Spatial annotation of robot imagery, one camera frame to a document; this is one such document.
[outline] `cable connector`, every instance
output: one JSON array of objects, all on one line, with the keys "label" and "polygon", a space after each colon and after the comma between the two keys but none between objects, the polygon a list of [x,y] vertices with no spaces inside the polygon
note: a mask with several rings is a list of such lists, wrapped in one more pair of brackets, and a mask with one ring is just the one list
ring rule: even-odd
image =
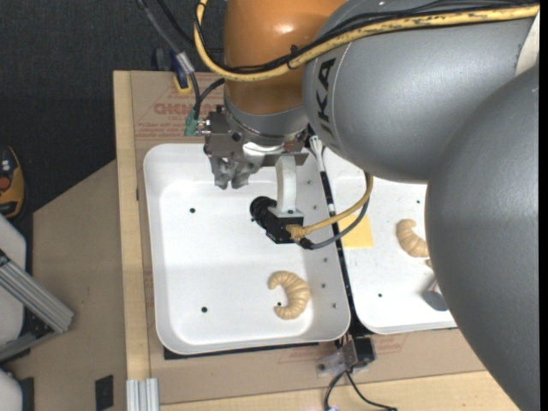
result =
[{"label": "cable connector", "polygon": [[311,250],[312,249],[312,241],[310,239],[308,239],[307,237],[303,237],[303,238],[299,239],[299,241],[297,243],[306,250]]},{"label": "cable connector", "polygon": [[194,73],[194,66],[190,62],[186,52],[175,53],[171,51],[171,61],[175,76],[173,82],[177,91],[180,94],[189,94],[192,92],[192,82],[189,80],[189,75]]},{"label": "cable connector", "polygon": [[185,121],[185,135],[195,136],[198,131],[198,120],[194,108],[190,110]]},{"label": "cable connector", "polygon": [[370,337],[354,337],[352,341],[358,358],[358,362],[354,367],[367,366],[377,359],[377,354]]}]

